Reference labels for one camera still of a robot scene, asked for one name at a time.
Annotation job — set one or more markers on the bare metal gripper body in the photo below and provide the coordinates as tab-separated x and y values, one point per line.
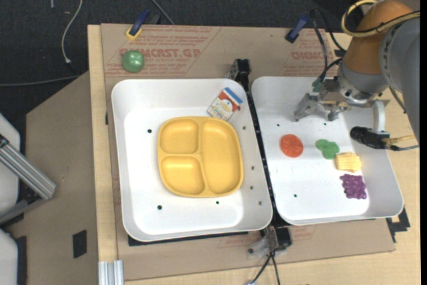
337	92

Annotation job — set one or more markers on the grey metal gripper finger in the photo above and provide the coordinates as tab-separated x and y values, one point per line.
303	107
334	113

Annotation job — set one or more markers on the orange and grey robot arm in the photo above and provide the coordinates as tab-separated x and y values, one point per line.
377	43

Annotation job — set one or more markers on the green toy broccoli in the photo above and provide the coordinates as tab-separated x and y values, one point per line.
327	148

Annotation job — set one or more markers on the orange toy tomato slice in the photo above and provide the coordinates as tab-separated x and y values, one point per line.
291	145

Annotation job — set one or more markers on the yellow toy corn piece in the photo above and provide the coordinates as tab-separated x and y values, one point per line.
348	162

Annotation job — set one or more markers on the thin black rod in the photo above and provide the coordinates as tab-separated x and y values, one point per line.
262	157

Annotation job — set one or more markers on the white plastic tray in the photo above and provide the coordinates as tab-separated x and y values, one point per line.
313	183
140	143

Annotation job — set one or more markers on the purple toy grapes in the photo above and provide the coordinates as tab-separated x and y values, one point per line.
354	186

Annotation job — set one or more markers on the small white printed carton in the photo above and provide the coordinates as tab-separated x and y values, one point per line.
225	104

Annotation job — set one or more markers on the brown cardboard board red print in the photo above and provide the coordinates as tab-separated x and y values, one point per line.
207	46

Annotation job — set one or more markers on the yellow divided plate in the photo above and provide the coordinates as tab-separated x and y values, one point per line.
200	157

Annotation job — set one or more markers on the green toy pepper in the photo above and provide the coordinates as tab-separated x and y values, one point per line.
132	61

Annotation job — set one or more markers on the black cylinder on white bracket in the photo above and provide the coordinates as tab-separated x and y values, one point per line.
370	133

